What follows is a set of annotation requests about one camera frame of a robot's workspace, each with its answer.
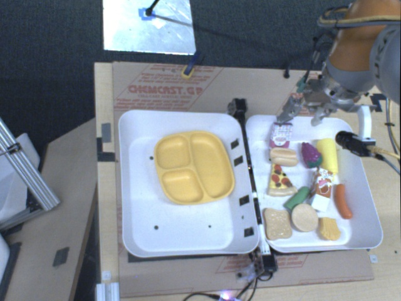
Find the yellow divided plate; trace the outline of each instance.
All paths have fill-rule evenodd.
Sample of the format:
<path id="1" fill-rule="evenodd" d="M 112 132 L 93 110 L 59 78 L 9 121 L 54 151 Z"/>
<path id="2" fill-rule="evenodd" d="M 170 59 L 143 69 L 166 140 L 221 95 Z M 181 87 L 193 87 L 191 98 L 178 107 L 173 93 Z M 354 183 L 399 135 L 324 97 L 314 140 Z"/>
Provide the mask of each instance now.
<path id="1" fill-rule="evenodd" d="M 157 175 L 177 204 L 217 201 L 234 189 L 234 173 L 221 140 L 203 131 L 169 135 L 155 146 Z"/>

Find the toy food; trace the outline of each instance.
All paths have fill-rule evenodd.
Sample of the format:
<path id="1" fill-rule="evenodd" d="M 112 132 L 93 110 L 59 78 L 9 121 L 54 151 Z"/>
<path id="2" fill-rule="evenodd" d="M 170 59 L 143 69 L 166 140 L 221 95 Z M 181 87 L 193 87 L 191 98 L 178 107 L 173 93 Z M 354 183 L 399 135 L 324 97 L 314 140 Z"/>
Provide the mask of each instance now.
<path id="1" fill-rule="evenodd" d="M 287 196 L 297 192 L 296 187 L 289 180 L 286 173 L 278 164 L 273 164 L 271 167 L 269 195 L 272 196 Z"/>
<path id="2" fill-rule="evenodd" d="M 326 240 L 336 241 L 340 238 L 341 232 L 334 218 L 320 218 L 319 224 L 319 232 Z"/>
<path id="3" fill-rule="evenodd" d="M 333 173 L 324 168 L 318 168 L 312 184 L 311 205 L 314 209 L 325 212 L 330 203 Z"/>
<path id="4" fill-rule="evenodd" d="M 345 186 L 344 184 L 339 184 L 336 186 L 336 191 L 334 194 L 334 201 L 340 212 L 340 215 L 345 219 L 352 218 L 352 212 L 348 207 L 346 200 L 345 200 Z"/>
<path id="5" fill-rule="evenodd" d="M 295 166 L 298 163 L 295 150 L 289 148 L 272 148 L 270 150 L 270 159 L 273 164 L 281 166 Z"/>
<path id="6" fill-rule="evenodd" d="M 303 201 L 308 197 L 309 192 L 310 190 L 308 187 L 301 187 L 295 195 L 285 202 L 284 207 L 292 210 L 298 204 L 303 203 Z"/>
<path id="7" fill-rule="evenodd" d="M 291 213 L 291 219 L 297 229 L 310 232 L 318 228 L 319 217 L 309 204 L 298 204 Z"/>
<path id="8" fill-rule="evenodd" d="M 289 238 L 293 234 L 289 221 L 289 213 L 278 209 L 266 208 L 263 210 L 266 236 L 269 240 Z"/>
<path id="9" fill-rule="evenodd" d="M 316 148 L 323 158 L 323 162 L 320 166 L 332 172 L 333 175 L 336 175 L 338 173 L 338 163 L 336 144 L 334 140 L 331 138 L 321 139 L 316 143 Z"/>
<path id="10" fill-rule="evenodd" d="M 291 123 L 274 123 L 271 127 L 271 135 L 269 147 L 284 147 L 288 148 L 289 140 L 293 132 L 293 124 Z"/>
<path id="11" fill-rule="evenodd" d="M 318 167 L 323 160 L 318 150 L 309 143 L 304 142 L 301 144 L 301 154 L 308 168 Z"/>

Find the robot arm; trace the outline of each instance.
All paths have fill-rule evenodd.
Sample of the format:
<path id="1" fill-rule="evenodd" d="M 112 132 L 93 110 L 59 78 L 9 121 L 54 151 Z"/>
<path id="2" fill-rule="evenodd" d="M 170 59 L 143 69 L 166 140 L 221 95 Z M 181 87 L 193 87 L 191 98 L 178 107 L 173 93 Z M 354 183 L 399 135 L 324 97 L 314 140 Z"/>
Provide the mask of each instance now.
<path id="1" fill-rule="evenodd" d="M 327 18 L 345 10 L 342 20 Z M 312 125 L 338 109 L 357 112 L 357 102 L 374 85 L 399 104 L 400 11 L 400 0 L 356 0 L 349 8 L 328 10 L 319 25 L 339 31 L 322 74 L 299 87 L 303 98 L 290 98 L 278 122 L 289 121 L 302 106 L 315 113 Z"/>

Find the cardboard sheet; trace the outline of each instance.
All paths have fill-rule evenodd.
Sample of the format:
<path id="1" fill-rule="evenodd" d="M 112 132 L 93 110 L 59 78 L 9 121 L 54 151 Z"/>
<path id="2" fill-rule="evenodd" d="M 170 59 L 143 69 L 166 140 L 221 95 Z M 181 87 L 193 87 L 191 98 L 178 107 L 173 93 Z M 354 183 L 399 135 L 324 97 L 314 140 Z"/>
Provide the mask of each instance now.
<path id="1" fill-rule="evenodd" d="M 196 67 L 190 80 L 182 65 L 113 64 L 115 153 L 119 156 L 118 120 L 130 109 L 225 112 L 233 98 L 246 98 L 247 117 L 277 114 L 303 75 L 285 79 L 277 70 Z M 121 297 L 240 289 L 238 271 L 250 264 L 247 255 L 146 260 L 129 257 L 122 242 L 120 164 L 116 164 L 118 254 Z M 260 287 L 372 280 L 365 250 L 278 255 L 277 273 Z"/>

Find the metal sheet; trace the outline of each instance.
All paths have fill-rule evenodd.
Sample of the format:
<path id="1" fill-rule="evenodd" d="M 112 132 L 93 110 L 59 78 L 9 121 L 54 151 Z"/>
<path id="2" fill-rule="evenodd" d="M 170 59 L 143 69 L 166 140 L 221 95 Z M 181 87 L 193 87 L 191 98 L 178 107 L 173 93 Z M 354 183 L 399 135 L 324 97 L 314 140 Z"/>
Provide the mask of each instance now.
<path id="1" fill-rule="evenodd" d="M 189 0 L 103 0 L 105 50 L 193 55 L 196 51 Z"/>

